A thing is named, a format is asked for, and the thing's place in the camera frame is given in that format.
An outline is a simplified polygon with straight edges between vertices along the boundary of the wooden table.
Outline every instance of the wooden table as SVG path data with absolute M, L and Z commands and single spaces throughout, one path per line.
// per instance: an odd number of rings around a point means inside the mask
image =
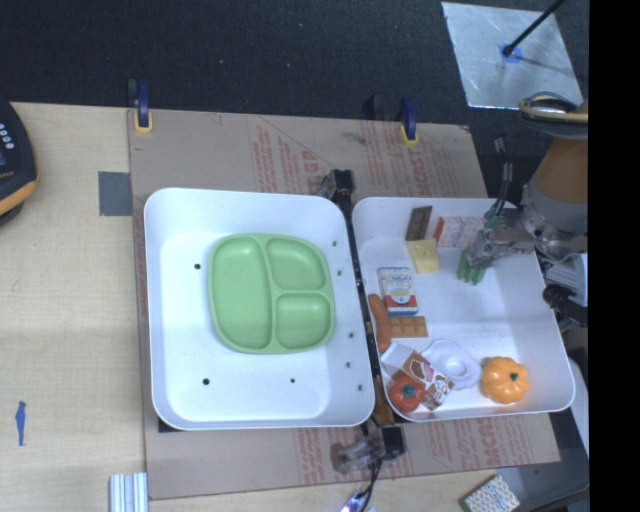
M 98 173 L 129 171 L 126 109 L 14 108 L 42 177 L 0 228 L 0 510 L 106 511 L 109 476 L 145 471 L 132 222 L 101 216 L 98 202 Z M 458 512 L 457 500 L 494 474 L 381 480 L 370 506 Z M 338 511 L 355 487 L 153 501 L 149 510 Z

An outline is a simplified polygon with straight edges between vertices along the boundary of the cardboard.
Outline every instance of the cardboard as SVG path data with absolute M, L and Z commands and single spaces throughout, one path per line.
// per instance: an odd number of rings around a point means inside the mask
M 144 432 L 152 500 L 365 481 L 339 473 L 332 450 L 359 428 L 172 431 L 153 408 L 143 207 L 164 187 L 313 194 L 331 169 L 354 171 L 354 201 L 367 196 L 486 197 L 464 127 L 418 124 L 406 145 L 388 121 L 154 111 L 138 133 L 128 112 L 138 286 Z M 407 452 L 379 478 L 443 474 L 559 460 L 547 414 L 402 424 Z

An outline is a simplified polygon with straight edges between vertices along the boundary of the toy food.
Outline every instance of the toy food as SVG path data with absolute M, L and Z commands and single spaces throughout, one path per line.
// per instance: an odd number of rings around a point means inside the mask
M 376 341 L 378 342 L 378 352 L 383 353 L 391 344 L 391 320 L 387 311 L 387 306 L 380 295 L 372 293 L 368 297 L 369 309 L 376 323 Z
M 415 411 L 426 389 L 407 375 L 401 375 L 389 388 L 389 401 L 398 411 L 407 413 Z
M 521 400 L 529 389 L 527 369 L 510 357 L 490 358 L 482 369 L 481 382 L 484 393 L 501 404 Z

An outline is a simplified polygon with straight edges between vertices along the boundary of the yellow block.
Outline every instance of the yellow block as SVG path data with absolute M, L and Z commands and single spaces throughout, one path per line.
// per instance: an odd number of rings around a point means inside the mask
M 411 261 L 418 274 L 437 272 L 440 270 L 440 260 L 436 252 L 436 239 L 411 240 L 407 242 Z

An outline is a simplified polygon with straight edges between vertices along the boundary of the blue marker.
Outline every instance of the blue marker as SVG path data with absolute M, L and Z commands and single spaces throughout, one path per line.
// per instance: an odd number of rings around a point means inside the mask
M 18 446 L 24 446 L 24 422 L 27 419 L 27 415 L 24 412 L 24 408 L 27 406 L 22 400 L 18 404 L 18 411 L 16 412 L 16 424 L 18 425 Z

